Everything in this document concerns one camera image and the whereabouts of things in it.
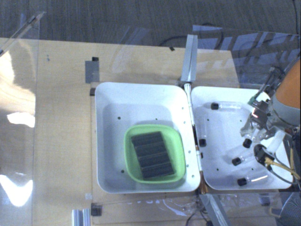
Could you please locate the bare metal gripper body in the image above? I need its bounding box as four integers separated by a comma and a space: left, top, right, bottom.
249, 99, 278, 129

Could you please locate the clear plastic bottle black cap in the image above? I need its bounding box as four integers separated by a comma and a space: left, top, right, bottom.
242, 126, 266, 149
231, 150, 256, 167
198, 118, 208, 148
237, 170, 271, 187
210, 101, 250, 111

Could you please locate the white plastic tray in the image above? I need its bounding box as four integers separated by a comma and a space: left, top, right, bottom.
190, 86, 294, 191
95, 81, 201, 194

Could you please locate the green plastic bowl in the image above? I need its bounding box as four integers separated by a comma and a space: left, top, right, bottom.
123, 124, 187, 185

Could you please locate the black ribbed block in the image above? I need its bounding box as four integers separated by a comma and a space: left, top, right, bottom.
130, 131, 177, 180

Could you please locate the black cylinder on white bracket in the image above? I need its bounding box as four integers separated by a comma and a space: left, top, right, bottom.
253, 129, 286, 166

